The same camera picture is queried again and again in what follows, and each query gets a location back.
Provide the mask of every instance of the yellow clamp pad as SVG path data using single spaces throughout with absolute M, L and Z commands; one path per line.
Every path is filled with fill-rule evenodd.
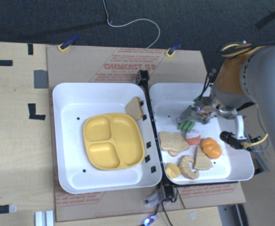
M 61 48 L 61 45 L 63 45 L 63 43 L 60 44 L 60 45 L 58 45 L 58 50 L 59 50 L 61 53 L 67 51 L 67 50 L 70 48 L 70 46 L 67 46 L 65 49 L 62 49 L 62 48 Z
M 171 58 L 171 57 L 174 55 L 174 53 L 175 53 L 175 50 L 174 50 L 172 54 L 169 54 L 170 49 L 171 49 L 171 48 L 169 48 L 169 49 L 166 51 L 166 56 L 167 56 L 168 58 Z

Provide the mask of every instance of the pink cupcake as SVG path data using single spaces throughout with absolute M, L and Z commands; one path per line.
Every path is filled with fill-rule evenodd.
M 185 139 L 189 145 L 197 145 L 200 143 L 200 134 L 197 130 L 190 130 L 186 132 Z

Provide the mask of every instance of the cardboard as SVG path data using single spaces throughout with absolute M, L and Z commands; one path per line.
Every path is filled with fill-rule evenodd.
M 139 70 L 149 71 L 149 87 L 158 82 L 204 82 L 206 70 L 200 51 L 177 50 L 172 58 L 166 57 L 165 52 L 164 49 L 71 46 L 61 53 L 57 46 L 47 46 L 57 222 L 154 211 L 155 208 L 144 205 L 144 198 L 156 191 L 155 186 L 90 194 L 69 194 L 61 188 L 57 177 L 52 91 L 63 82 L 132 82 Z M 240 183 L 183 187 L 178 192 L 179 199 L 166 204 L 166 210 L 245 201 Z

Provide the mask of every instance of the white tray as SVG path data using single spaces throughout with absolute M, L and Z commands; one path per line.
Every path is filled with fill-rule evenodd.
M 156 130 L 170 133 L 181 133 L 178 130 L 176 119 L 189 106 L 202 91 L 203 84 L 199 83 L 158 83 L 150 88 L 151 104 L 154 112 Z M 208 96 L 210 87 L 204 96 Z M 225 144 L 219 135 L 222 131 L 235 132 L 234 120 L 226 120 L 216 117 L 206 125 L 196 122 L 193 129 L 200 132 L 202 138 L 211 137 L 215 139 L 222 148 L 222 155 L 218 159 L 211 160 L 213 167 L 209 170 L 199 171 L 199 177 L 195 180 L 184 176 L 170 179 L 178 185 L 220 183 L 231 181 L 242 181 L 250 179 L 254 174 L 254 166 L 251 155 L 246 150 L 236 150 Z M 196 145 L 179 155 L 172 157 L 166 151 L 161 151 L 164 164 L 173 162 L 178 165 L 180 158 L 188 154 L 195 158 Z
M 105 113 L 126 113 L 125 105 L 139 97 L 146 120 L 137 120 L 145 157 L 139 165 L 119 170 L 100 170 L 90 163 L 83 140 L 87 118 Z M 154 186 L 162 178 L 153 129 L 143 90 L 130 83 L 62 83 L 53 90 L 58 177 L 69 193 L 91 193 Z

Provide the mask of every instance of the table surface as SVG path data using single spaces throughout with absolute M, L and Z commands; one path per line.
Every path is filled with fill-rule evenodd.
M 33 71 L 47 70 L 46 45 L 0 42 L 0 205 L 13 204 L 17 212 L 0 214 L 0 225 L 34 225 L 34 213 L 55 209 L 49 90 L 35 89 Z M 42 120 L 29 120 L 28 104 L 36 104 Z M 59 222 L 64 225 L 141 225 L 149 214 Z M 217 207 L 169 211 L 174 225 L 220 226 Z M 169 225 L 164 213 L 152 225 Z

